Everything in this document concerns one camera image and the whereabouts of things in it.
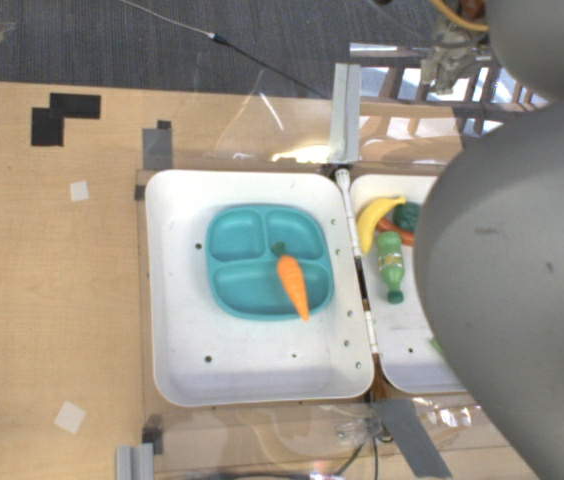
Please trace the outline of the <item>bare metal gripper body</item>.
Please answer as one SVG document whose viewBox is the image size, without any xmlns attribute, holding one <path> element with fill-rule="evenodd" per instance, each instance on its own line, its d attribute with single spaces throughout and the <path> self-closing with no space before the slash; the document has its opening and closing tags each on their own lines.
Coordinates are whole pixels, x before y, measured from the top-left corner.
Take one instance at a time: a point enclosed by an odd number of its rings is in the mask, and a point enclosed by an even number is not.
<svg viewBox="0 0 564 480">
<path fill-rule="evenodd" d="M 442 1 L 460 18 L 478 25 L 486 24 L 486 0 Z M 489 47 L 487 32 L 468 30 L 443 15 L 436 19 L 432 41 L 435 47 L 443 49 L 469 48 L 480 51 Z"/>
</svg>

